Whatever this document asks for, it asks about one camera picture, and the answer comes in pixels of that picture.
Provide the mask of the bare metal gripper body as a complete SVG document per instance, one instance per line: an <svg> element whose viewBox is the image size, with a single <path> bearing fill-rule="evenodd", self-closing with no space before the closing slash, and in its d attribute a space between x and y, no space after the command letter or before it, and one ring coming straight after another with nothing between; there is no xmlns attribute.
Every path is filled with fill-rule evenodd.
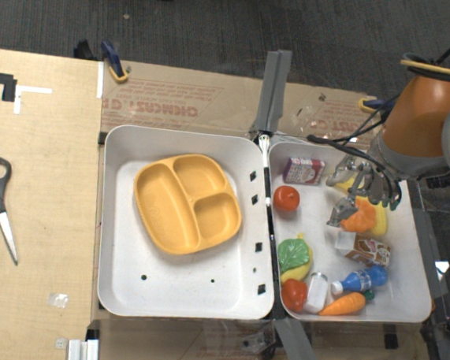
<svg viewBox="0 0 450 360"><path fill-rule="evenodd" d="M344 182L348 186L349 202L356 202L358 197L367 198L374 205L385 201L385 178L371 163L368 161L358 163L354 158L349 158L345 172Z"/></svg>

